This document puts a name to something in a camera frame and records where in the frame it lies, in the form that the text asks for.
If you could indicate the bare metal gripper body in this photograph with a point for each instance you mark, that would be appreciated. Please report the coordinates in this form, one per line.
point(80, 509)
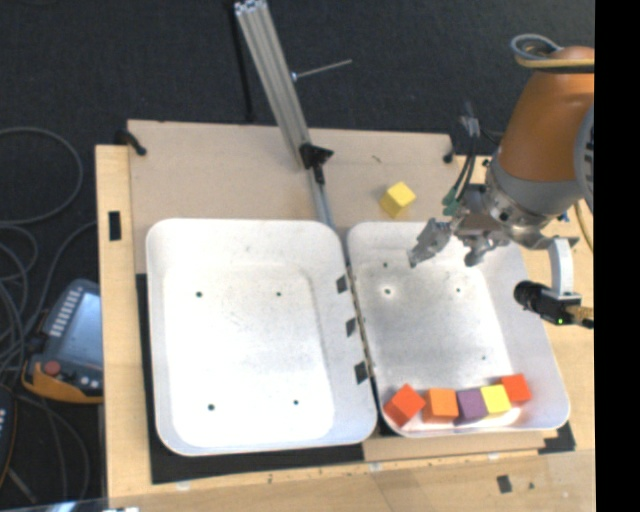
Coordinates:
point(492, 220)

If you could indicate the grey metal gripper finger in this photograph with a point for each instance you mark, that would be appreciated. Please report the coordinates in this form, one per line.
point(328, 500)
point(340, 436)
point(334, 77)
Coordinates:
point(479, 252)
point(430, 242)

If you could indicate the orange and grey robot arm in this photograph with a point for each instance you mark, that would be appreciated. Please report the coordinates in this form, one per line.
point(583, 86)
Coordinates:
point(542, 130)

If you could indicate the yellow cube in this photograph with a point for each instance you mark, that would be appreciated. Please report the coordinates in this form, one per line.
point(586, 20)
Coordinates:
point(397, 199)
point(496, 398)

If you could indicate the white plastic tray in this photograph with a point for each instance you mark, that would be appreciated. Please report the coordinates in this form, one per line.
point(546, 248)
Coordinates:
point(250, 340)
point(440, 335)

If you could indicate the red cube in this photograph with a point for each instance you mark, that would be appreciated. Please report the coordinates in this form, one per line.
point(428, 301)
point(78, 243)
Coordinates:
point(404, 405)
point(516, 387)

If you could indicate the purple cube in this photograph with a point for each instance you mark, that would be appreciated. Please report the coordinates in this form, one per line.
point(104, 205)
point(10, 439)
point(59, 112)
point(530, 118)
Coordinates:
point(471, 404)

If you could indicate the orange cube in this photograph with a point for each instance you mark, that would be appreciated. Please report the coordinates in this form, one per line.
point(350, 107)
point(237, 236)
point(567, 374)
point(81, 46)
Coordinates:
point(441, 404)

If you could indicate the pale wood board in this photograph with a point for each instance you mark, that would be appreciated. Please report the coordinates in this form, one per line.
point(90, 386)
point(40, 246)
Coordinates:
point(225, 175)

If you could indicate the black cylinder on white bracket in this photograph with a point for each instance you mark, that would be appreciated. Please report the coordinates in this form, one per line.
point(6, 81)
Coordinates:
point(547, 300)

